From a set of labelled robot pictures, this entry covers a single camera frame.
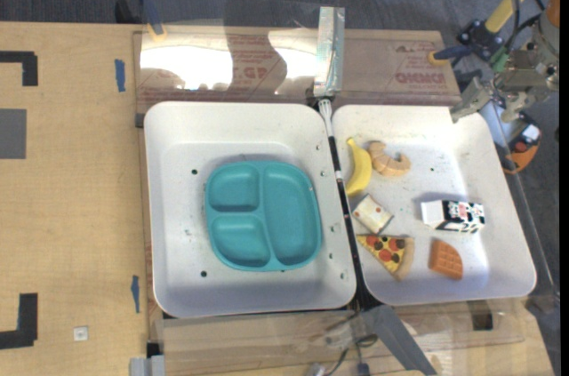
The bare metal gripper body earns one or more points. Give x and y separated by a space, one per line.
526 74

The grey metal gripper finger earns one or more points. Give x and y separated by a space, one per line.
515 105
471 98

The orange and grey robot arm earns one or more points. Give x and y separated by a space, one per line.
553 10

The white plastic tray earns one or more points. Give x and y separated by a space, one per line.
471 138
186 130

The tan croissant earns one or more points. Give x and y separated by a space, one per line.
386 164

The black and white milk carton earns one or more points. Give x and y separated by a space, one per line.
458 214

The yellow banana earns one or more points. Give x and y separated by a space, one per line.
361 170

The thin black and white rod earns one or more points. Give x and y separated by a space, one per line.
334 152

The white carton with orange dots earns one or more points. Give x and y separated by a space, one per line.
371 214

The orange waffle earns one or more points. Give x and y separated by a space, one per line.
446 261

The pizza slice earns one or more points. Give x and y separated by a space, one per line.
390 252

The teal divided plate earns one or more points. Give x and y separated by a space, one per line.
286 214

